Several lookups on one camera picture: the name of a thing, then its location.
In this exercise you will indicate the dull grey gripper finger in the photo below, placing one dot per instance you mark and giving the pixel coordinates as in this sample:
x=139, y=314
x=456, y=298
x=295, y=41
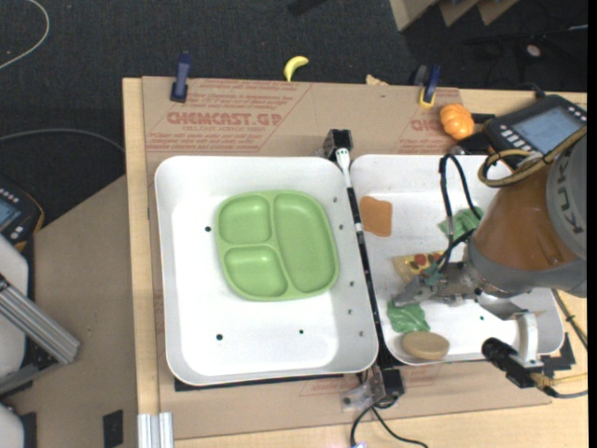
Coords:
x=406, y=293
x=431, y=298

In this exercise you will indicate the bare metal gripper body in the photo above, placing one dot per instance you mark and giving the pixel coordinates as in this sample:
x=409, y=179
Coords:
x=459, y=283

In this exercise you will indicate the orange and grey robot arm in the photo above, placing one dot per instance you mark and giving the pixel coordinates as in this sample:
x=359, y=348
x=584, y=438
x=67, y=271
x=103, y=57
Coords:
x=527, y=222

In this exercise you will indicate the green lettuce leaf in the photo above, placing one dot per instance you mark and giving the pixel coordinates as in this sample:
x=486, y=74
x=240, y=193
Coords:
x=462, y=222
x=406, y=319

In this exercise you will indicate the pizza slice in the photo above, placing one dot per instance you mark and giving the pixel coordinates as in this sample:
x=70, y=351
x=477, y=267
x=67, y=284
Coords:
x=410, y=265

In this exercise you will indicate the tan round biscuit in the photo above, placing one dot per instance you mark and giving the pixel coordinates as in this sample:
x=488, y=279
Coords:
x=425, y=345

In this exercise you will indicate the orange flat slice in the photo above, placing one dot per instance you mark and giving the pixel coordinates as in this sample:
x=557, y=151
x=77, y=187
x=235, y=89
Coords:
x=376, y=216

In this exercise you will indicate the thin black and white rod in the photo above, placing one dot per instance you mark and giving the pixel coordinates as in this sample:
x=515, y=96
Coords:
x=359, y=222

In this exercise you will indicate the white plastic tray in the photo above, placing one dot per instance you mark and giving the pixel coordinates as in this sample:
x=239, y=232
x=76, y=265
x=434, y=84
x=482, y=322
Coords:
x=261, y=334
x=410, y=180

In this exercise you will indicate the green divided plate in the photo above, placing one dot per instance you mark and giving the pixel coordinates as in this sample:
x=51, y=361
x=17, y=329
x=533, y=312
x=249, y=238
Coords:
x=303, y=241

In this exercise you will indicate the orange pumpkin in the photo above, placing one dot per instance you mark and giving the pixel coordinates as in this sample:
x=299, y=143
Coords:
x=457, y=120

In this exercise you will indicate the brown cardboard board red print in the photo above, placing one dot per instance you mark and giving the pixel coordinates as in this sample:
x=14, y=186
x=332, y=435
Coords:
x=289, y=124

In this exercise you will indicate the small beige toy piece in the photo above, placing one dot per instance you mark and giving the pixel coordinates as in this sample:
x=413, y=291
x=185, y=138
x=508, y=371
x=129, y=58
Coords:
x=375, y=80

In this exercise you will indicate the yellow banana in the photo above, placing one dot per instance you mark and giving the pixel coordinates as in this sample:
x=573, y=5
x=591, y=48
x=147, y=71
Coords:
x=294, y=65

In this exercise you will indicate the black cylinder on white bracket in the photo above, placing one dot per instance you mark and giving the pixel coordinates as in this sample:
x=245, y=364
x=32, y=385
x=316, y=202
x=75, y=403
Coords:
x=526, y=343

